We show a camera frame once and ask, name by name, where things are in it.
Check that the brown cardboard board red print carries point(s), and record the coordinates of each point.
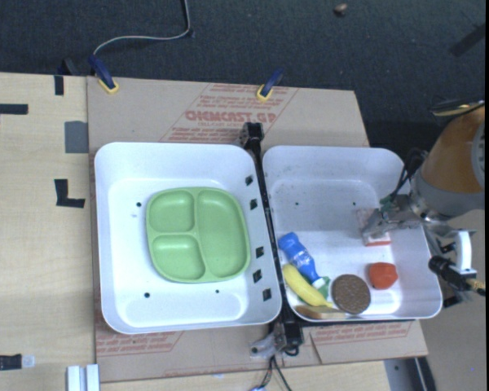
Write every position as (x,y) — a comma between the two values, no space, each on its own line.
(155,108)

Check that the yellow banana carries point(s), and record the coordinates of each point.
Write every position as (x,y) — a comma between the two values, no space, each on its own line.
(303,287)

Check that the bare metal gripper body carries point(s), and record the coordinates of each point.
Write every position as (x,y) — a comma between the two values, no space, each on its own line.
(405,215)

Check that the green divided plate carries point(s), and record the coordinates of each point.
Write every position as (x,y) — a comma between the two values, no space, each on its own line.
(220,234)

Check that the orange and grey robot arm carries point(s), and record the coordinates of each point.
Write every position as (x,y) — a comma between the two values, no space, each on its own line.
(452,165)

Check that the white plastic tray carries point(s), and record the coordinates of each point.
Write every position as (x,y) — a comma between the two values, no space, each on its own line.
(322,194)
(118,234)

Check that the brown round biscuit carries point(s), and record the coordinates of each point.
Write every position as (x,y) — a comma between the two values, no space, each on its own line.
(350,294)

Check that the tan bread slice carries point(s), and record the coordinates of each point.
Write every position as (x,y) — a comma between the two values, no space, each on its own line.
(320,313)

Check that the small brown nut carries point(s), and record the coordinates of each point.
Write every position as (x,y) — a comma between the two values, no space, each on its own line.
(341,10)

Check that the black cylinder on white bracket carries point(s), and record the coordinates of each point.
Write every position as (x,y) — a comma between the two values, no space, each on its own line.
(452,268)

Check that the red orange rounded toy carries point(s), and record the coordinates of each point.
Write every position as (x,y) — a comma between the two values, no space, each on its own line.
(383,275)

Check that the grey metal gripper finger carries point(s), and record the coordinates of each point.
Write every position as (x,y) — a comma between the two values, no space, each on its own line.
(373,223)
(387,229)

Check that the blue bottle green cap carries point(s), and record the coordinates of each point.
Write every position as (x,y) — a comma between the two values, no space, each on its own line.
(299,257)

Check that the pink and orange carton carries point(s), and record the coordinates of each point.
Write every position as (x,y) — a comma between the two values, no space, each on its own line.
(364,218)

